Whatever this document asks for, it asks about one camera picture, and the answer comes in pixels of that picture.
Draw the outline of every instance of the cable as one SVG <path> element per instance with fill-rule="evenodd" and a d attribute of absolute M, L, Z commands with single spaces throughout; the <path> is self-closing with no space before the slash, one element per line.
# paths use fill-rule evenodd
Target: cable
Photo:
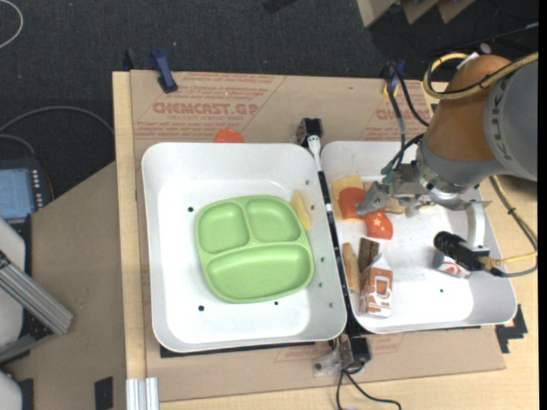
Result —
<path fill-rule="evenodd" d="M 0 126 L 0 133 L 3 133 L 10 126 L 14 125 L 15 123 L 17 123 L 17 122 L 19 122 L 23 119 L 26 119 L 26 118 L 30 117 L 32 115 L 41 114 L 41 113 L 48 112 L 48 111 L 55 111 L 55 110 L 75 111 L 75 112 L 78 112 L 78 113 L 89 115 L 90 117 L 92 117 L 93 119 L 97 120 L 99 123 L 104 125 L 110 131 L 110 133 L 113 136 L 115 135 L 114 134 L 114 129 L 112 128 L 112 126 L 110 126 L 106 122 L 106 120 L 103 119 L 102 117 L 99 117 L 98 115 L 96 115 L 95 113 L 92 113 L 91 111 L 88 111 L 87 109 L 78 108 L 78 107 L 75 107 L 75 106 L 65 106 L 65 105 L 48 106 L 48 107 L 44 107 L 44 108 L 34 109 L 33 111 L 30 111 L 30 112 L 24 113 L 22 115 L 19 115 L 19 116 L 15 117 L 14 119 L 8 121 L 8 123 L 6 123 L 5 125 Z"/>
<path fill-rule="evenodd" d="M 495 41 L 496 39 L 499 39 L 499 38 L 505 38 L 505 37 L 508 37 L 510 35 L 515 35 L 516 33 L 520 33 L 520 32 L 524 32 L 524 31 L 528 31 L 528 30 L 531 30 L 531 29 L 535 29 L 536 27 L 539 27 L 539 21 L 536 21 L 536 22 L 533 22 L 533 23 L 529 23 L 527 24 L 526 26 L 524 27 L 521 27 L 521 28 L 518 28 L 518 29 L 514 29 L 510 32 L 504 32 L 504 33 L 499 33 L 497 35 L 491 35 L 489 37 L 485 37 L 485 38 L 481 38 L 481 39 L 476 39 L 474 41 L 471 41 L 469 43 L 465 43 L 465 44 L 459 44 L 459 45 L 456 45 L 456 46 L 453 46 L 451 47 L 450 49 L 451 50 L 462 50 L 462 49 L 467 49 L 469 47 L 473 47 L 477 44 L 481 44 L 481 43 L 487 43 L 489 41 Z M 435 56 L 435 55 L 440 55 L 440 54 L 444 54 L 448 52 L 448 50 L 436 50 L 436 51 L 433 51 L 432 53 L 429 54 L 429 56 Z"/>
<path fill-rule="evenodd" d="M 429 94 L 431 97 L 436 99 L 447 99 L 447 100 L 456 100 L 464 97 L 471 96 L 480 92 L 481 90 L 487 89 L 490 85 L 498 82 L 501 78 L 511 74 L 517 69 L 524 67 L 526 64 L 536 61 L 539 59 L 539 52 L 532 53 L 531 55 L 523 56 L 515 61 L 512 61 L 510 64 L 505 67 L 500 68 L 493 74 L 486 75 L 481 81 L 476 84 L 472 84 L 460 90 L 453 91 L 444 91 L 439 92 L 435 91 L 432 87 L 431 76 L 433 72 L 443 63 L 447 61 L 453 61 L 455 59 L 464 60 L 468 57 L 465 53 L 450 53 L 445 56 L 441 56 L 437 60 L 433 61 L 429 68 L 426 71 L 423 79 L 424 91 Z"/>
<path fill-rule="evenodd" d="M 404 146 L 406 145 L 406 129 L 404 125 L 404 119 L 403 115 L 401 114 L 401 109 L 399 109 L 399 105 L 397 104 L 397 99 L 395 96 L 393 96 L 393 90 L 391 90 L 389 87 L 387 89 L 387 93 L 390 97 L 391 106 L 393 107 L 393 110 L 395 111 L 395 116 L 397 117 L 397 124 L 399 126 L 399 134 L 401 136 L 401 149 L 398 152 L 398 159 L 397 164 L 395 168 L 399 167 L 401 163 L 403 162 L 404 157 Z"/>
<path fill-rule="evenodd" d="M 8 135 L 8 134 L 0 135 L 0 138 L 9 140 L 9 141 L 15 141 L 16 143 L 20 143 L 28 149 L 28 151 L 32 154 L 32 156 L 36 156 L 36 151 L 34 150 L 34 148 L 30 145 L 30 143 L 25 141 L 23 138 L 19 138 L 19 137 L 16 137 L 15 135 Z"/>
<path fill-rule="evenodd" d="M 429 123 L 427 123 L 424 119 L 421 118 L 421 116 L 418 114 L 418 111 L 416 111 L 414 104 L 412 103 L 412 99 L 410 98 L 409 89 L 407 88 L 407 85 L 404 81 L 403 76 L 401 75 L 401 72 L 399 72 L 399 69 L 397 68 L 397 65 L 391 64 L 391 68 L 395 71 L 395 74 L 397 75 L 397 78 L 399 79 L 399 83 L 401 84 L 401 88 L 403 88 L 403 94 L 404 98 L 407 101 L 407 104 L 409 105 L 410 112 L 412 112 L 412 115 L 423 125 L 423 126 L 429 126 Z"/>
<path fill-rule="evenodd" d="M 511 12 L 507 12 L 507 11 L 502 10 L 502 4 L 498 3 L 498 2 L 495 2 L 494 0 L 484 0 L 484 1 L 486 1 L 489 4 L 491 4 L 492 6 L 494 6 L 494 8 L 496 9 L 496 14 L 504 15 L 504 16 L 512 18 L 514 20 L 524 21 L 526 23 L 529 23 L 529 22 L 533 21 L 533 19 L 530 18 L 530 17 L 525 17 L 524 15 L 519 15 L 519 14 L 515 14 L 515 13 L 511 13 Z"/>
<path fill-rule="evenodd" d="M 518 255 L 518 256 L 505 258 L 505 259 L 494 259 L 494 258 L 485 256 L 485 257 L 480 257 L 479 261 L 485 266 L 486 269 L 490 269 L 490 272 L 493 275 L 502 277 L 502 278 L 520 277 L 520 276 L 528 275 L 529 273 L 535 272 L 538 269 L 538 234 L 536 234 L 534 230 L 521 218 L 516 208 L 513 207 L 513 205 L 509 201 L 509 198 L 503 191 L 502 185 L 500 184 L 498 177 L 490 176 L 490 182 L 497 196 L 500 198 L 500 201 L 502 202 L 503 206 L 508 210 L 509 214 L 513 216 L 513 219 L 515 219 L 517 225 L 522 229 L 522 231 L 526 235 L 526 238 L 528 238 L 528 240 L 532 244 L 534 252 L 530 254 Z M 502 264 L 527 260 L 529 258 L 533 258 L 534 256 L 536 257 L 535 266 L 522 272 L 506 273 L 497 268 L 497 266 L 501 266 Z"/>
<path fill-rule="evenodd" d="M 381 173 L 384 174 L 384 175 L 387 175 L 387 174 L 390 174 L 393 170 L 394 170 L 394 167 L 393 165 L 397 162 L 397 159 L 401 159 L 401 151 L 404 152 L 406 149 L 408 149 L 412 144 L 418 144 L 424 137 L 424 135 L 426 135 L 425 133 L 421 133 L 421 134 L 418 134 L 416 135 L 415 137 L 413 137 L 412 139 L 410 139 L 402 149 L 400 149 L 396 154 L 395 156 L 393 156 L 393 158 L 391 159 L 391 161 L 389 161 L 384 168 L 382 168 L 381 170 Z"/>
<path fill-rule="evenodd" d="M 351 381 L 351 383 L 357 388 L 357 390 L 359 390 L 369 400 L 376 401 L 376 402 L 382 402 L 384 404 L 393 404 L 393 405 L 397 406 L 397 408 L 399 410 L 402 410 L 401 404 L 399 404 L 397 401 L 374 398 L 373 396 L 369 395 L 367 392 L 365 392 L 359 386 L 359 384 L 357 384 L 357 382 L 351 377 L 351 374 L 348 371 L 346 371 L 345 369 L 342 369 L 342 371 L 340 371 L 340 377 L 338 379 L 338 386 L 336 388 L 336 405 L 338 406 L 338 410 L 344 410 L 344 408 L 342 407 L 342 404 L 340 403 L 340 389 L 341 389 L 341 386 L 342 386 L 342 380 L 344 379 L 344 375 Z"/>
<path fill-rule="evenodd" d="M 15 32 L 15 34 L 9 38 L 7 41 L 4 41 L 3 43 L 0 43 L 0 49 L 3 49 L 6 45 L 8 45 L 9 43 L 11 43 L 12 41 L 14 41 L 18 36 L 19 34 L 21 33 L 21 31 L 23 30 L 23 13 L 21 12 L 21 10 L 19 8 L 17 8 L 17 6 L 15 6 L 13 3 L 11 3 L 10 1 L 8 0 L 0 0 L 0 3 L 6 3 L 8 6 L 11 6 L 13 9 L 15 9 L 15 11 L 17 12 L 17 14 L 19 15 L 19 28 L 17 29 L 17 32 Z"/>

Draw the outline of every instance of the cardboard sheet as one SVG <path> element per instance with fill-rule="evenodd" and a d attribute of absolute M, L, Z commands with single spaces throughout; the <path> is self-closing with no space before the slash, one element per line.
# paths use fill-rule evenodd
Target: cardboard sheet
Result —
<path fill-rule="evenodd" d="M 95 408 L 102 380 L 112 384 L 106 402 L 125 408 L 116 197 L 112 163 L 32 216 L 32 277 L 74 314 L 68 334 L 3 367 L 17 381 L 33 380 L 37 410 Z"/>
<path fill-rule="evenodd" d="M 158 377 L 162 401 L 237 395 L 334 385 L 336 378 L 314 378 L 312 361 L 327 343 L 217 354 L 169 357 L 154 337 L 150 312 L 150 275 L 140 160 L 160 141 L 210 142 L 231 127 L 249 143 L 288 142 L 304 117 L 321 118 L 323 144 L 336 140 L 397 141 L 396 117 L 382 96 L 381 79 L 305 76 L 174 73 L 179 90 L 165 94 L 156 74 L 131 71 L 132 124 L 138 198 L 146 365 Z M 426 120 L 429 105 L 421 82 L 409 81 L 415 108 Z M 397 100 L 407 137 L 423 132 L 401 90 Z M 504 368 L 492 327 L 370 336 L 373 361 L 360 381 L 415 378 Z M 473 345 L 473 358 L 468 347 Z"/>

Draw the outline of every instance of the white container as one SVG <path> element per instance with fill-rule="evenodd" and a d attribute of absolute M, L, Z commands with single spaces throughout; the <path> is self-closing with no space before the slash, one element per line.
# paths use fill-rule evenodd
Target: white container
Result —
<path fill-rule="evenodd" d="M 333 142 L 321 152 L 321 162 L 329 184 L 336 179 L 359 175 L 363 182 L 380 180 L 380 170 L 399 151 L 400 143 Z M 415 158 L 415 146 L 405 154 L 405 162 Z M 478 190 L 467 192 L 466 201 L 481 200 Z M 508 278 L 487 272 L 472 272 L 469 278 L 455 278 L 434 266 L 437 250 L 433 239 L 440 231 L 468 236 L 465 211 L 435 206 L 415 217 L 387 215 L 393 225 L 391 240 L 374 238 L 380 253 L 393 271 L 393 302 L 388 318 L 359 314 L 359 295 L 351 293 L 357 322 L 373 333 L 433 330 L 474 325 L 501 324 L 516 313 L 516 299 Z M 501 256 L 488 218 L 485 219 L 484 246 L 491 256 Z M 340 244 L 351 243 L 355 251 L 365 233 L 363 224 L 338 220 Z"/>
<path fill-rule="evenodd" d="M 335 142 L 321 153 L 327 181 L 359 174 L 380 179 L 380 169 L 399 143 Z M 414 156 L 410 149 L 407 160 Z M 346 314 L 326 207 L 312 155 L 295 144 L 159 143 L 142 161 L 150 254 L 152 323 L 161 345 L 186 353 L 256 345 L 330 340 L 344 331 Z M 311 283 L 277 301 L 234 304 L 207 286 L 194 238 L 200 208 L 238 196 L 270 195 L 289 202 L 297 190 L 308 209 L 309 243 L 315 261 Z M 471 191 L 466 199 L 480 199 Z M 373 333 L 431 330 L 505 323 L 516 312 L 510 281 L 486 272 L 468 279 L 436 270 L 432 240 L 439 231 L 467 236 L 465 212 L 436 207 L 408 218 L 389 214 L 392 240 L 379 240 L 393 270 L 393 303 L 388 318 L 358 314 Z M 336 222 L 339 244 L 355 251 L 362 224 Z M 499 256 L 486 219 L 485 246 Z"/>
<path fill-rule="evenodd" d="M 142 161 L 152 322 L 175 352 L 330 340 L 346 309 L 325 204 L 310 153 L 295 144 L 159 143 Z M 238 196 L 289 202 L 298 190 L 311 218 L 309 285 L 270 302 L 222 301 L 207 286 L 194 237 L 206 205 Z"/>

